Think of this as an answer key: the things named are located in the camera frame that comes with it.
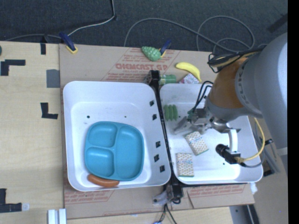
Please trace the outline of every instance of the banana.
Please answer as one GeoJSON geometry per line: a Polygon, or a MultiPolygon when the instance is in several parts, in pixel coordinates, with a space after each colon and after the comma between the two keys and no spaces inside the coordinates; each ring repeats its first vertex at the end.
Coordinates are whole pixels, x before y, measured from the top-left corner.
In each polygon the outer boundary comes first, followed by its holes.
{"type": "Polygon", "coordinates": [[[180,62],[176,64],[176,68],[190,72],[199,80],[199,82],[201,82],[199,69],[196,66],[192,65],[191,63],[180,62]]]}

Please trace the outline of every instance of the brown sausage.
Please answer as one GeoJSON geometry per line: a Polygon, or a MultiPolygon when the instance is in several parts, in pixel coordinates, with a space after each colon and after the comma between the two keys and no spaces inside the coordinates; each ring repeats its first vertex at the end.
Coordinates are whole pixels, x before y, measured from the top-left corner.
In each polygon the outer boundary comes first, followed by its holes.
{"type": "Polygon", "coordinates": [[[87,179],[88,179],[88,181],[90,181],[96,185],[105,187],[105,188],[114,187],[120,183],[120,181],[118,181],[118,180],[110,180],[110,179],[100,178],[100,177],[97,177],[92,174],[89,174],[87,176],[87,179]]]}

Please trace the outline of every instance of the small box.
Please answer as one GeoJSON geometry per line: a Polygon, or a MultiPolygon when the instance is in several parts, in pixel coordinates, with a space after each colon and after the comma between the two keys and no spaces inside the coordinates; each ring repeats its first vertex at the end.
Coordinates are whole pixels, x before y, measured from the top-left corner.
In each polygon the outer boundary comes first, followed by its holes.
{"type": "Polygon", "coordinates": [[[192,154],[176,154],[178,176],[194,177],[192,154]]]}
{"type": "Polygon", "coordinates": [[[209,150],[198,131],[186,135],[185,139],[196,156],[209,150]]]}

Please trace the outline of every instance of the cardboard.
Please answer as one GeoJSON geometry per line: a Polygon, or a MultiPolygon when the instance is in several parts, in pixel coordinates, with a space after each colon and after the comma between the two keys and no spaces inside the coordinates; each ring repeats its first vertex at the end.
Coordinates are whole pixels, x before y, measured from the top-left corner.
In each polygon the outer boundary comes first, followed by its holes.
{"type": "MultiPolygon", "coordinates": [[[[175,68],[179,62],[197,66],[203,81],[213,81],[216,76],[207,65],[210,54],[208,52],[167,50],[161,60],[151,62],[139,48],[76,46],[78,52],[72,54],[65,45],[59,45],[61,93],[68,82],[76,80],[143,82],[150,70],[159,70],[161,75],[173,74],[178,82],[188,75],[187,71],[175,68]]],[[[161,211],[162,207],[154,205],[152,199],[163,191],[163,187],[79,192],[70,186],[67,180],[63,99],[61,102],[64,205],[67,209],[67,218],[161,211]]],[[[187,210],[252,203],[254,198],[249,184],[200,186],[184,188],[181,203],[172,204],[171,209],[187,210]]]]}

